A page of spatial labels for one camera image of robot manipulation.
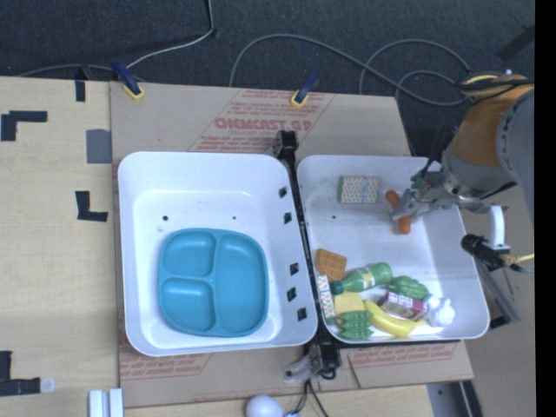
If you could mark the blue divided plate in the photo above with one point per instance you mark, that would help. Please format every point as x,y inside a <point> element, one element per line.
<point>213,282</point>

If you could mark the brown waffle biscuit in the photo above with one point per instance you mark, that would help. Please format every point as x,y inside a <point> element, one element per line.
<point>331,264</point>

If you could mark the yellow cheese wedge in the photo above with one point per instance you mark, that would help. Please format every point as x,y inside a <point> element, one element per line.
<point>347,303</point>

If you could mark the white plastic tray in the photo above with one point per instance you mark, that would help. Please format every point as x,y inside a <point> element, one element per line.
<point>208,180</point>
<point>360,233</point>

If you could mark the thin black rod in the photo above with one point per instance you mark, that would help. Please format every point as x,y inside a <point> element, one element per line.
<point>302,233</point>

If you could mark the green pea pods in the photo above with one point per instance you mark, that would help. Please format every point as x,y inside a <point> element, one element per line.
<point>355,325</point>

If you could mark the black cylinder on white bracket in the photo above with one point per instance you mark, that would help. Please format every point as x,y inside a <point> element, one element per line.
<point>488,248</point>

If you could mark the green bottle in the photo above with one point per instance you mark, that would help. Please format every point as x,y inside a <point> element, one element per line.
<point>365,277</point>

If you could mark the white carton with red pattern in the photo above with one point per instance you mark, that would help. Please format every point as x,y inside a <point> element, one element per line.
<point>324,295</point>

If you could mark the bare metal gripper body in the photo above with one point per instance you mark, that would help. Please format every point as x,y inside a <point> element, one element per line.
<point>434,196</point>

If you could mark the pink carton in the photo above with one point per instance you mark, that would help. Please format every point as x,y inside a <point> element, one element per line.
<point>401,306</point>

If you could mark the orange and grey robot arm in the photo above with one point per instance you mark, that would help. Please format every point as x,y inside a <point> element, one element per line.
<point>486,133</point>

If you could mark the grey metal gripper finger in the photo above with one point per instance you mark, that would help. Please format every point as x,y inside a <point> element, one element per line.
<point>401,214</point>
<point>408,199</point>

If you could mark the white egg-shaped object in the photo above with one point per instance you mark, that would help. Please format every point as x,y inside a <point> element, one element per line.
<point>262,406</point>

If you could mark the brown cardboard board red print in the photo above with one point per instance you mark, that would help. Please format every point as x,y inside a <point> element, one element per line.
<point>174,124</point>

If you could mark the yellow banana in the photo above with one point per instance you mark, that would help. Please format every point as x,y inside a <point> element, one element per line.
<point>388,322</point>

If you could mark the orange sausage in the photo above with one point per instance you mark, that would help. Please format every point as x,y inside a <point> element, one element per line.
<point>405,226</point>

